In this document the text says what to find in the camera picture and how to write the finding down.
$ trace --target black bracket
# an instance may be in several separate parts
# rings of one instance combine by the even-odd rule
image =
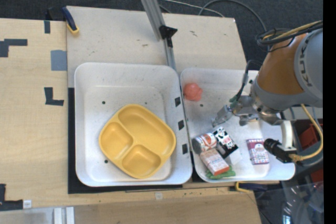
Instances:
[[[161,37],[167,40],[168,47],[173,48],[172,36],[177,32],[177,29],[162,25],[159,27]]]
[[[0,211],[21,210],[23,200],[5,201],[6,184],[0,184]]]

